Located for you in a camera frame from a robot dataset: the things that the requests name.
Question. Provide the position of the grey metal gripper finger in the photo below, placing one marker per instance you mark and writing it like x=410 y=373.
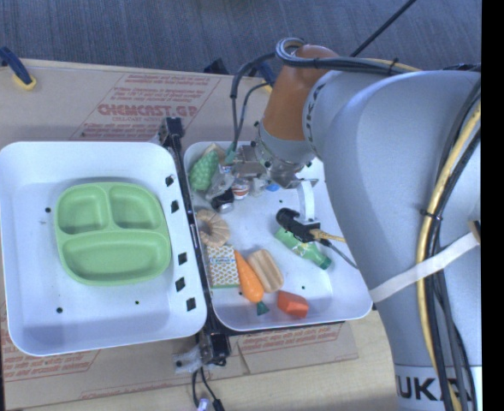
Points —
x=220 y=183
x=258 y=186

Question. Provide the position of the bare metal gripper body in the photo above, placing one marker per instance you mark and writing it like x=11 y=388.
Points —
x=251 y=165

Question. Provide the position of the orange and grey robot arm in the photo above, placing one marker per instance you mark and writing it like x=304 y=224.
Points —
x=363 y=152

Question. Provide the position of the small blue object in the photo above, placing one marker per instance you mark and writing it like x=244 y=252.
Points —
x=273 y=187

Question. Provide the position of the white and red can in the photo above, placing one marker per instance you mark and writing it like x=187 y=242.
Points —
x=241 y=191

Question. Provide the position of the black and silver can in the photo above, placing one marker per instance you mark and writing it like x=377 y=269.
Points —
x=223 y=204

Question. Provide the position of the white plastic tray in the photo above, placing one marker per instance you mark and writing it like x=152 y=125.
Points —
x=256 y=221
x=33 y=229

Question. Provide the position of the beige doughnut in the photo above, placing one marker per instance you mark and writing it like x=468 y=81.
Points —
x=221 y=236

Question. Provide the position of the thin black and white rod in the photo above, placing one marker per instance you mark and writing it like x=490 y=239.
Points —
x=193 y=238

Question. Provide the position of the green bottle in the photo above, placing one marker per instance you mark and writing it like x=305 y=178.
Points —
x=307 y=251

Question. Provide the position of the orange and white patterned carton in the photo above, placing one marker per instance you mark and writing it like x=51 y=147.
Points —
x=221 y=268

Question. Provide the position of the tan hot dog bun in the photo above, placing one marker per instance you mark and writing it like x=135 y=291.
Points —
x=266 y=271

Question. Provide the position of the orange carrot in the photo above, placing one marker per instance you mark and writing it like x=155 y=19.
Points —
x=249 y=281

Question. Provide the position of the orange wedge block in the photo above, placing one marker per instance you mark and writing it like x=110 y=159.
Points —
x=293 y=304

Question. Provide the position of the green divided plate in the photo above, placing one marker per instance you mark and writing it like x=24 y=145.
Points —
x=114 y=255

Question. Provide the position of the brown cardboard board red print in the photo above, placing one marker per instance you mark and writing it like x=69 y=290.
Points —
x=63 y=101

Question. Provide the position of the black cylinder on white bracket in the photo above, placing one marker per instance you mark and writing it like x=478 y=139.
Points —
x=300 y=227

